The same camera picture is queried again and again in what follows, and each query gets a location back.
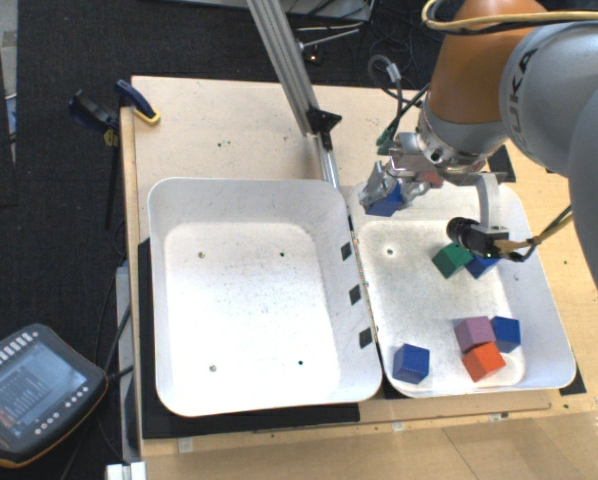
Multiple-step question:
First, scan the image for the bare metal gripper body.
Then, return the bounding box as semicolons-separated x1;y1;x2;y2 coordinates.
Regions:
387;125;487;190

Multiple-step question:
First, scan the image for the blue cube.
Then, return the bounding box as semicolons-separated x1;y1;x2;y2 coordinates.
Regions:
489;315;522;355
465;254;501;281
392;343;431;386
366;182;406;218

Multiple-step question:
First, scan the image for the green cube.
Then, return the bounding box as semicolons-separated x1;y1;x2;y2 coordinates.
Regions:
431;242;476;280

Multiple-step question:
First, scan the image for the white plastic tray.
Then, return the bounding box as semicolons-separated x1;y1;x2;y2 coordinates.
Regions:
147;176;384;418
347;180;578;400

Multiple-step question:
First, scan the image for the purple cube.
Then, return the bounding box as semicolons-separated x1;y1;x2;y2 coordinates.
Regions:
453;315;497;354

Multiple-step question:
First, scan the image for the pale wood board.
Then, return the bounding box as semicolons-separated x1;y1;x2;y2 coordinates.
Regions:
130;74;598;434

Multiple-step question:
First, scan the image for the orange cube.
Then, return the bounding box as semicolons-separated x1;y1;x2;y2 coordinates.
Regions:
461;341;508;384

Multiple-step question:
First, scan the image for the black cylinder on white bracket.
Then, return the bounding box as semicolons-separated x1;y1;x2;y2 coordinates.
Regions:
445;170;511;260

